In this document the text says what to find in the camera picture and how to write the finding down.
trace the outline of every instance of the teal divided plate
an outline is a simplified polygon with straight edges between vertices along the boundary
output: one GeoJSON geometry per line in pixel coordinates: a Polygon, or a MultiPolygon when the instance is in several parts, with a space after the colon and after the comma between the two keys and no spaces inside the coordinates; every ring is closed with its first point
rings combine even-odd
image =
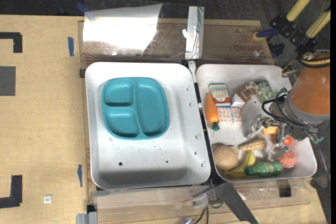
{"type": "Polygon", "coordinates": [[[151,78],[109,80],[102,90],[101,103],[105,127],[114,137],[152,139],[169,127],[166,95],[151,78]]]}

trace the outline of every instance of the small food box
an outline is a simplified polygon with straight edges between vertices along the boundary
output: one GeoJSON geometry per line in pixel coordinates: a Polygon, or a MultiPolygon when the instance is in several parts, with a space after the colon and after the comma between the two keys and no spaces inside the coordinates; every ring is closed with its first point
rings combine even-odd
{"type": "MultiPolygon", "coordinates": [[[[152,9],[146,6],[146,12],[161,14],[162,6],[156,4],[152,9]]],[[[121,14],[125,16],[128,13],[129,8],[118,12],[115,9],[111,17],[121,14]]],[[[226,172],[215,166],[214,148],[221,154],[231,152],[219,150],[219,145],[231,147],[233,156],[237,156],[235,164],[238,166],[245,162],[248,164],[252,152],[257,162],[267,160],[267,151],[272,147],[272,141],[270,136],[263,135],[262,132],[257,133],[254,139],[265,139],[261,140],[264,150],[243,151],[233,150],[233,147],[239,148],[249,142],[247,134],[255,118],[265,115],[261,109],[262,101],[284,87],[290,90],[291,84],[288,78],[281,76],[281,69],[269,62],[270,53],[266,56],[267,61],[260,59],[257,64],[221,63],[229,62],[229,58],[222,57],[222,61],[201,64],[196,70],[190,70],[187,67],[188,61],[200,59],[202,50],[206,54],[207,43],[211,43],[218,33],[218,23],[204,22],[200,16],[202,9],[190,9],[188,20],[193,13],[196,14],[193,22],[197,24],[192,23],[191,28],[185,20],[183,23],[181,20],[174,21],[178,23],[174,23],[173,27],[169,25],[171,20],[156,20],[153,22],[157,28],[156,33],[155,28],[153,31],[149,27],[151,21],[147,20],[143,25],[143,31],[148,30],[152,37],[154,35],[154,40],[169,36],[174,29],[179,29],[180,35],[188,33],[185,39],[180,37],[181,42],[186,42],[185,47],[177,50],[172,48],[174,55],[166,57],[170,62],[155,59],[146,62],[146,50],[160,50],[160,43],[150,43],[145,52],[141,49],[132,51],[131,61],[128,58],[127,61],[111,62],[111,56],[120,52],[127,54],[127,49],[118,50],[120,48],[115,49],[113,46],[109,46],[107,51],[104,49],[104,53],[108,55],[103,57],[97,57],[97,51],[91,55],[83,54],[87,64],[85,83],[90,165],[94,183],[108,190],[198,185],[205,183],[211,175],[216,175],[223,182],[312,176],[317,169],[317,163],[308,138],[300,142],[293,141],[291,149],[295,154],[296,164],[291,169],[284,169],[277,176],[236,178],[230,171],[226,172]],[[215,26],[213,35],[209,35],[212,26],[215,26]],[[161,29],[170,30],[161,35],[161,29]],[[214,98],[219,98],[216,104],[219,111],[218,131],[212,129],[212,123],[206,119],[204,113],[205,99],[211,92],[214,98]]],[[[86,15],[89,24],[98,22],[99,16],[95,18],[94,13],[86,15]]],[[[256,30],[249,28],[251,26],[244,28],[229,25],[228,36],[244,35],[243,40],[246,42],[256,30]]],[[[84,38],[83,42],[87,42],[87,48],[83,47],[87,51],[98,50],[102,46],[95,37],[91,40],[84,38]]],[[[235,38],[233,44],[237,42],[239,38],[235,38]]],[[[265,46],[259,51],[267,53],[266,42],[251,42],[256,47],[265,46]]]]}

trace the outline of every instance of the orange cylinder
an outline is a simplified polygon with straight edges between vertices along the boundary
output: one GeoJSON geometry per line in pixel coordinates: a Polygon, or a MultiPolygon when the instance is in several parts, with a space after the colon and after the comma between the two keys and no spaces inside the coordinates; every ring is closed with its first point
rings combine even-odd
{"type": "MultiPolygon", "coordinates": [[[[330,54],[319,54],[315,59],[329,56],[330,54]]],[[[291,90],[290,98],[301,112],[330,115],[330,66],[304,67],[291,90]]]]}

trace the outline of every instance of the yellow banana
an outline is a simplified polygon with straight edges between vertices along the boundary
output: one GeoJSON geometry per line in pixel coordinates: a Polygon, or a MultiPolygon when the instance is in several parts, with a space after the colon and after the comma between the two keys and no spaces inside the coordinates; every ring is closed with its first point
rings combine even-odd
{"type": "Polygon", "coordinates": [[[253,151],[248,151],[245,155],[245,159],[241,165],[237,168],[224,171],[224,176],[231,176],[233,178],[245,178],[247,177],[245,174],[245,168],[247,166],[253,166],[256,163],[256,156],[253,151]]]}

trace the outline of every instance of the black corner marker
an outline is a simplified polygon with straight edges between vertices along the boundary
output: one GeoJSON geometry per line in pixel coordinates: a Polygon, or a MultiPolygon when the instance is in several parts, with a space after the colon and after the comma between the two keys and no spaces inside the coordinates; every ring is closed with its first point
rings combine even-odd
{"type": "Polygon", "coordinates": [[[18,207],[22,202],[22,175],[12,176],[10,196],[0,198],[0,208],[18,207]]]}
{"type": "Polygon", "coordinates": [[[0,39],[13,40],[13,52],[22,52],[22,35],[19,32],[0,32],[0,39]]]}

